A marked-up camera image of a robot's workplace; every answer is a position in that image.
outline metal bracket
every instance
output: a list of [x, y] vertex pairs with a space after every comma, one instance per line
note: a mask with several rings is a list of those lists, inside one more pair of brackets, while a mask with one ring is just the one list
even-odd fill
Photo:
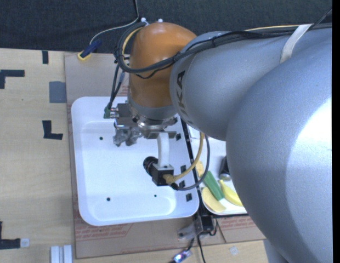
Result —
[[176, 136], [176, 131], [151, 131], [148, 136], [145, 136], [146, 139], [156, 139], [159, 133], [167, 133], [170, 139], [173, 139]]
[[193, 222], [182, 229], [177, 230], [178, 239], [193, 239], [201, 233], [210, 233], [214, 230], [213, 216], [199, 216]]
[[182, 229], [177, 229], [178, 239], [191, 240], [203, 232], [202, 219], [198, 217], [189, 226]]

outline black hole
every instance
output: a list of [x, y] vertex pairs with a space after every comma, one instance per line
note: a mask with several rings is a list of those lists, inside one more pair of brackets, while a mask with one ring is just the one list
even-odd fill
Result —
[[186, 195], [186, 201], [189, 202], [190, 200], [192, 200], [192, 194], [191, 193]]

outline yellow object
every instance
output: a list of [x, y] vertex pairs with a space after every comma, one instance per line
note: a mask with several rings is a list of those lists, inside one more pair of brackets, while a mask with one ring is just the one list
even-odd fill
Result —
[[126, 48], [126, 45], [128, 43], [128, 41], [131, 39], [131, 37], [138, 31], [140, 31], [142, 29], [142, 27], [140, 28], [136, 28], [134, 31], [132, 31], [125, 39], [124, 43], [122, 44], [122, 55], [124, 55], [125, 53], [125, 48]]
[[201, 161], [198, 161], [198, 163], [196, 165], [196, 170], [197, 170], [197, 175], [199, 177], [201, 177], [204, 173], [204, 166], [203, 166], [203, 163]]
[[80, 55], [83, 53], [83, 51], [81, 51], [81, 52], [79, 52], [78, 54], [77, 54], [77, 58], [78, 58], [78, 60], [79, 61], [86, 61], [86, 60], [88, 60], [90, 57], [91, 57], [91, 54], [88, 54], [88, 55], [86, 55], [84, 58], [82, 58]]
[[215, 199], [212, 192], [210, 192], [208, 187], [204, 187], [202, 190], [202, 198], [204, 203], [212, 210], [217, 213], [222, 213], [226, 207], [223, 206], [218, 200]]
[[224, 183], [224, 180], [220, 179], [219, 183], [221, 185], [221, 190], [224, 193], [225, 199], [228, 200], [230, 203], [238, 205], [239, 207], [243, 207], [243, 204], [240, 200], [240, 197], [237, 193], [232, 190], [229, 186]]

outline blue connector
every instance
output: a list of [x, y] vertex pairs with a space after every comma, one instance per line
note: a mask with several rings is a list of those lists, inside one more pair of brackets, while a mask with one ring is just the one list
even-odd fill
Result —
[[92, 42], [85, 50], [77, 54], [78, 59], [81, 61], [87, 60], [91, 56], [91, 53], [97, 50], [101, 45], [101, 40], [96, 40]]

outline white plastic tray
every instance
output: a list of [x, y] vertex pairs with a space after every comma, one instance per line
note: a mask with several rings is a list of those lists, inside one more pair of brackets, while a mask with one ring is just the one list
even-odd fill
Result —
[[[113, 105], [125, 100], [117, 97]], [[108, 97], [84, 97], [77, 99], [71, 109], [81, 217], [91, 225], [102, 226], [193, 215], [199, 207], [196, 189], [158, 187], [143, 168], [146, 157], [158, 155], [156, 139], [139, 138], [132, 146], [113, 144], [114, 120], [103, 119], [108, 102]], [[179, 174], [181, 166], [190, 165], [180, 120], [167, 130], [182, 135], [178, 141], [170, 139], [170, 164]], [[183, 180], [186, 186], [195, 182], [192, 174]]]

